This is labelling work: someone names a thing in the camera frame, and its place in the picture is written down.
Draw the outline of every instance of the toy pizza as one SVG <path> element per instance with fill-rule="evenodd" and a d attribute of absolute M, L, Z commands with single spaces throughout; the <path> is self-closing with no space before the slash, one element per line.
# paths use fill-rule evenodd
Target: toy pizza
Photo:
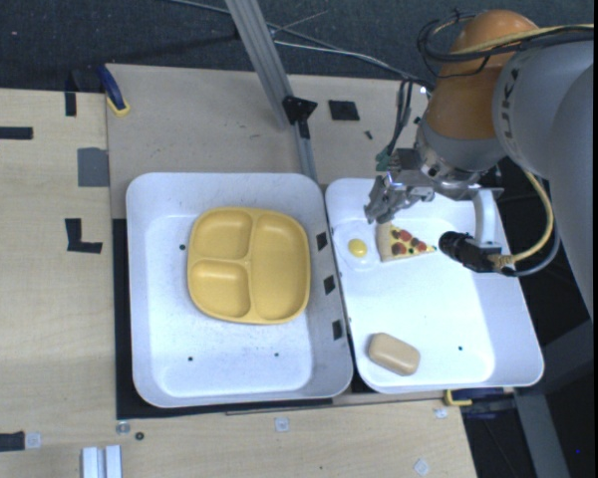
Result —
<path fill-rule="evenodd" d="M 391 221 L 377 225 L 377 248 L 382 262 L 419 257 L 437 251 L 436 246 Z"/>

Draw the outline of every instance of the yellow plate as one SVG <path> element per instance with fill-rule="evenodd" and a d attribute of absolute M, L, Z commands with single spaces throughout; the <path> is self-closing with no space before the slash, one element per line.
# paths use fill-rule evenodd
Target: yellow plate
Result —
<path fill-rule="evenodd" d="M 192 301 L 207 315 L 248 324 L 290 321 L 310 296 L 306 232 L 276 211 L 211 209 L 192 227 L 187 279 Z"/>

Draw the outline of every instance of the white tray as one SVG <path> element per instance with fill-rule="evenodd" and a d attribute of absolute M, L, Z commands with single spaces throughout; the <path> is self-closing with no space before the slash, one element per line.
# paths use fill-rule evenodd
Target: white tray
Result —
<path fill-rule="evenodd" d="M 382 263 L 375 243 L 376 224 L 363 206 L 373 180 L 340 179 L 326 191 L 337 264 L 349 317 L 359 374 L 372 389 L 405 393 L 466 387 L 524 386 L 537 382 L 543 359 L 517 279 L 477 274 L 440 250 Z M 429 244 L 449 230 L 475 227 L 471 202 L 437 195 L 397 213 L 394 223 Z M 360 260 L 348 242 L 370 245 Z M 497 221 L 497 241 L 505 244 Z M 388 333 L 416 347 L 421 362 L 413 375 L 397 375 L 369 360 L 375 333 Z"/>
<path fill-rule="evenodd" d="M 193 304 L 180 245 L 187 245 L 197 216 L 226 205 L 277 210 L 303 225 L 311 292 L 296 319 L 270 326 L 230 323 Z M 328 223 L 321 189 L 311 179 L 148 173 L 129 186 L 127 219 L 133 378 L 147 402 L 182 407 L 325 398 L 348 387 L 353 366 L 343 303 L 337 288 L 324 288 L 337 273 L 331 245 L 318 246 Z"/>

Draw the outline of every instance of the wooden table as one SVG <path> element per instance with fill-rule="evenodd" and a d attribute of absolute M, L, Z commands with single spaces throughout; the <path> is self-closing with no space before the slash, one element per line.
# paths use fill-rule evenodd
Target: wooden table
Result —
<path fill-rule="evenodd" d="M 42 441 L 0 453 L 0 477 L 77 477 L 81 449 L 106 445 L 134 478 L 417 477 L 420 461 L 475 476 L 460 412 L 436 398 L 131 419 L 118 434 L 111 190 L 79 185 L 77 161 L 109 148 L 107 111 L 102 95 L 76 96 L 67 117 L 62 93 L 0 90 L 0 126 L 34 131 L 0 139 L 0 433 Z M 101 253 L 67 251 L 67 218 Z"/>

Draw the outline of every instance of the toy bread slice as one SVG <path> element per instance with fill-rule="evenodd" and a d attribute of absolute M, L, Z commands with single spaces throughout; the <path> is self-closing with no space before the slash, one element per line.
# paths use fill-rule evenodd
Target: toy bread slice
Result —
<path fill-rule="evenodd" d="M 381 261 L 407 259 L 437 251 L 411 232 L 388 221 L 377 225 L 377 248 Z"/>

